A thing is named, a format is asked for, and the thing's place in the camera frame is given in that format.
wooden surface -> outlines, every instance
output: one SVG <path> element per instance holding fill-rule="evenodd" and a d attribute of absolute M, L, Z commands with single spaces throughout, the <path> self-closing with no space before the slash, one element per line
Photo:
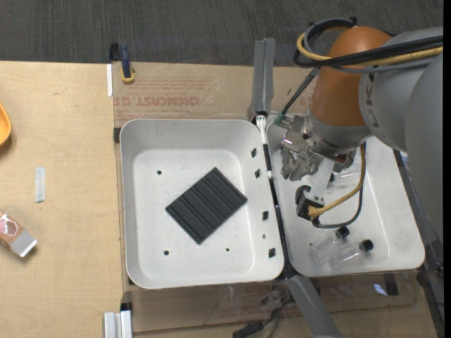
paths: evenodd
<path fill-rule="evenodd" d="M 106 67 L 0 62 L 0 73 L 0 102 L 13 126 L 0 148 L 0 207 L 38 240 L 24 259 L 0 249 L 0 337 L 102 337 L 101 317 L 118 310 L 123 291 Z M 35 203 L 38 166 L 45 167 L 42 203 Z M 332 316 L 345 337 L 436 337 L 415 279 L 412 291 L 414 304 Z M 230 338 L 240 327 L 136 336 Z M 303 318 L 287 318 L 274 334 L 285 337 L 311 332 Z"/>

plastic container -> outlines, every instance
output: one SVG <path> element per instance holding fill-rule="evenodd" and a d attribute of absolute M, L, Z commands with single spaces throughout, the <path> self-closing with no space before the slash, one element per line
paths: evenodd
<path fill-rule="evenodd" d="M 358 244 L 344 246 L 341 250 L 332 253 L 329 259 L 330 267 L 339 270 L 349 265 L 363 263 L 365 255 L 373 249 L 373 242 L 366 239 Z"/>
<path fill-rule="evenodd" d="M 327 232 L 314 243 L 311 243 L 309 255 L 312 262 L 319 265 L 326 263 L 330 253 L 340 249 L 349 233 L 347 227 L 341 227 L 332 233 Z"/>

